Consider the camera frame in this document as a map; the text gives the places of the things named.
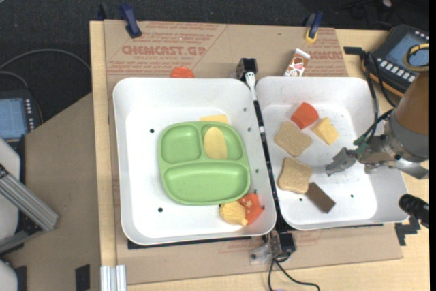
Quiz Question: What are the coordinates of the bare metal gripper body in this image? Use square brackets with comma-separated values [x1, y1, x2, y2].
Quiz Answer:
[355, 134, 429, 181]

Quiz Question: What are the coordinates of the white plastic tray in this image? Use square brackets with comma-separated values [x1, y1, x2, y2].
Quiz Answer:
[254, 76, 411, 231]
[112, 77, 277, 246]

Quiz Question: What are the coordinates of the yellow cheese wedge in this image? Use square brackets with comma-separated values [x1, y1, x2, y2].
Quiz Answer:
[311, 117, 341, 147]

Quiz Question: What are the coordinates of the brown rectangular block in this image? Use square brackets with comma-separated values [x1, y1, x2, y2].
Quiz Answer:
[305, 181, 337, 215]

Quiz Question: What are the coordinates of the tan bread slice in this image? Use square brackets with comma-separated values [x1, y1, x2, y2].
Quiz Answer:
[277, 157, 313, 195]
[273, 121, 313, 158]

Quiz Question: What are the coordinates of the orange wedge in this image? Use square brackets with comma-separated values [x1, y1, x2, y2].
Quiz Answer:
[290, 102, 320, 131]

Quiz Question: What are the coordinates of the thin black and white rod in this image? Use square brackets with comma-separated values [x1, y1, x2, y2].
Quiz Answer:
[245, 72, 284, 233]

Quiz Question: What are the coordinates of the orange piece with yellow star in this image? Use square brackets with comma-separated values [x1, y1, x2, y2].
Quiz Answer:
[238, 192, 266, 226]

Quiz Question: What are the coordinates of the white and brown carton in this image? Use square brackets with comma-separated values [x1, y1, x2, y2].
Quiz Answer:
[283, 48, 311, 78]

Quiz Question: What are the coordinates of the yellow shell-shaped biscuit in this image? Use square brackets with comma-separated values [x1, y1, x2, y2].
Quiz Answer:
[219, 200, 249, 227]

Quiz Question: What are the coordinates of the yellow oval potato chip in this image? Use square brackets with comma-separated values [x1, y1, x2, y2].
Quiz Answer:
[203, 127, 229, 160]

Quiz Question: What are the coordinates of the yellow cheese slice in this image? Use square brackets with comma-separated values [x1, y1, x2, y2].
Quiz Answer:
[199, 114, 230, 125]

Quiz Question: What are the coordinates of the green divided plate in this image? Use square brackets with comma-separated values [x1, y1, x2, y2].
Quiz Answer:
[157, 121, 252, 206]

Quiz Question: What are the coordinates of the brown cardboard board red print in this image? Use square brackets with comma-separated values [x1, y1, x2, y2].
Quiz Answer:
[103, 19, 405, 286]

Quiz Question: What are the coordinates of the orange round lid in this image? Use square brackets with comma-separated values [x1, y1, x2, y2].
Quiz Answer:
[170, 66, 196, 79]

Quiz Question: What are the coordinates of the black cylinder on white bracket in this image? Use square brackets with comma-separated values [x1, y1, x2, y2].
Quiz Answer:
[398, 193, 429, 230]

